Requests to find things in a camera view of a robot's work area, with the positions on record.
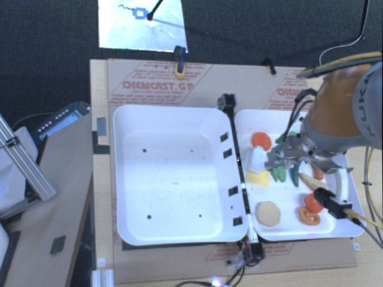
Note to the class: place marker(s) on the tan round biscuit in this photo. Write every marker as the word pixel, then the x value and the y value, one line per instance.
pixel 268 214

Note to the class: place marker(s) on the orange toy pretzel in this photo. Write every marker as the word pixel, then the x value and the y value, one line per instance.
pixel 308 216

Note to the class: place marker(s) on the green toy leafy vegetable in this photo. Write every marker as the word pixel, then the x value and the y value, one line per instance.
pixel 282 138

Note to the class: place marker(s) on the red toy tomato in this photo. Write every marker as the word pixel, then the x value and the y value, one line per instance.
pixel 311 204

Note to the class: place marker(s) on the thin black and white rod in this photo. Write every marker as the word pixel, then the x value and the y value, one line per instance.
pixel 241 178

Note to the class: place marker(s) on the orange toy carrot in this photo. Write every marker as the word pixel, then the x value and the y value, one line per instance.
pixel 317 172

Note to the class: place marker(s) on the orange toy tomato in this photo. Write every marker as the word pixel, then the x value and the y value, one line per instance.
pixel 261 140

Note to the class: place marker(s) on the white plastic tray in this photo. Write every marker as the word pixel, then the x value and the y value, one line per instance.
pixel 173 178
pixel 284 196

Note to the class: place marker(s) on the brown cardboard board, red print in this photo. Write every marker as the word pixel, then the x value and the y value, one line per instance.
pixel 167 82

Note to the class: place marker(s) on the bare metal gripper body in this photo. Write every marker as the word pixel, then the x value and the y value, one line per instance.
pixel 297 151

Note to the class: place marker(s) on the white toy carton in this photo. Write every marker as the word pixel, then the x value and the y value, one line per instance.
pixel 256 161

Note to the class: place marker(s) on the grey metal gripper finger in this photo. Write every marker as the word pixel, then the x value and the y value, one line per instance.
pixel 279 164
pixel 273 155

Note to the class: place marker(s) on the yellow toy cheese slice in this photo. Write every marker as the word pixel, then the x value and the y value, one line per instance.
pixel 259 178

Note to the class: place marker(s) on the beige toy root vegetable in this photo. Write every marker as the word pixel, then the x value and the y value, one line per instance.
pixel 312 182

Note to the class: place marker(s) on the black cylinder on white bracket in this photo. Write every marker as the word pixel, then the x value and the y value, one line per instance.
pixel 332 202

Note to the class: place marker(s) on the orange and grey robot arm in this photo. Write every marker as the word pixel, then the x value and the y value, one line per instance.
pixel 335 112

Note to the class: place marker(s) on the dark green toy chili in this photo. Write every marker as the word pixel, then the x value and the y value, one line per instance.
pixel 295 176

